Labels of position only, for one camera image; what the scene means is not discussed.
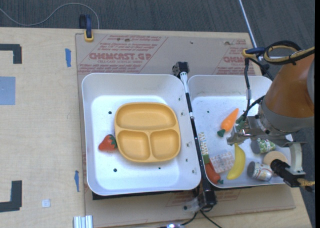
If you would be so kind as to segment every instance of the yellow banana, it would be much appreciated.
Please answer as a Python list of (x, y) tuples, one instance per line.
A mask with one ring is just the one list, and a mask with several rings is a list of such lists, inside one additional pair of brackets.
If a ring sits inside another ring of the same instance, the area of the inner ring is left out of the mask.
[(226, 177), (229, 180), (238, 178), (244, 171), (246, 164), (245, 152), (240, 148), (240, 146), (238, 146), (237, 143), (234, 144), (234, 148), (234, 164)]

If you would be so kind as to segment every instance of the carrot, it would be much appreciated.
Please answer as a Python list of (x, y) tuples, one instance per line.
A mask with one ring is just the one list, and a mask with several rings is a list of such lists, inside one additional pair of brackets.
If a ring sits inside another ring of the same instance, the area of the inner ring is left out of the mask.
[(215, 168), (212, 165), (211, 161), (209, 163), (205, 164), (204, 168), (205, 168), (205, 173), (206, 173), (207, 177), (209, 178), (209, 180), (212, 183), (214, 183), (214, 184), (217, 184), (217, 183), (223, 184), (224, 183), (223, 180), (221, 180), (221, 176), (219, 175), (219, 173), (217, 173), (215, 171)]
[(233, 125), (236, 122), (237, 115), (238, 115), (239, 109), (236, 108), (234, 111), (232, 111), (231, 114), (229, 114), (222, 122), (221, 122), (221, 130), (217, 132), (217, 134), (220, 137), (223, 137), (226, 131), (229, 131), (232, 129)]

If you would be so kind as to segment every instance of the yellow divided tray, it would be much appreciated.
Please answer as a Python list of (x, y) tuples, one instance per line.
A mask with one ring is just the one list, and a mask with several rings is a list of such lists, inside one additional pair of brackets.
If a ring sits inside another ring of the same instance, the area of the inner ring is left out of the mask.
[(134, 162), (167, 161), (180, 151), (176, 114), (162, 103), (122, 105), (115, 113), (114, 130), (119, 151)]

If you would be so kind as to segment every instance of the wooden table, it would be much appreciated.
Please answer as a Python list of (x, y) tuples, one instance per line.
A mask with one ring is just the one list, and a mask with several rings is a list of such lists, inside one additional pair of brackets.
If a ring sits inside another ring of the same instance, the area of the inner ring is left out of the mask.
[[(12, 51), (0, 51), (0, 77), (15, 77), (16, 83), (15, 105), (0, 105), (0, 202), (11, 200), (12, 181), (22, 181), (22, 207), (0, 213), (0, 227), (67, 228), (73, 226), (73, 217), (86, 215), (76, 33), (83, 30), (0, 28), (1, 44), (22, 47), (22, 64), (13, 64)], [(159, 35), (217, 38), (236, 33), (162, 31)], [(66, 65), (66, 48), (71, 51), (71, 67)], [(79, 192), (75, 171), (79, 174)], [(295, 209), (214, 220), (224, 228), (311, 227), (300, 190), (291, 192)], [(49, 208), (42, 206), (45, 199), (50, 199)], [(199, 218), (187, 227), (210, 226), (206, 219)]]

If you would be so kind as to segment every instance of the light blue square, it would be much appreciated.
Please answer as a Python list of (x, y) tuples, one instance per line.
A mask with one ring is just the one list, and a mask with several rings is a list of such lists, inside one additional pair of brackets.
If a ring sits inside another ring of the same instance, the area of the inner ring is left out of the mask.
[(0, 105), (16, 104), (16, 78), (0, 76)]

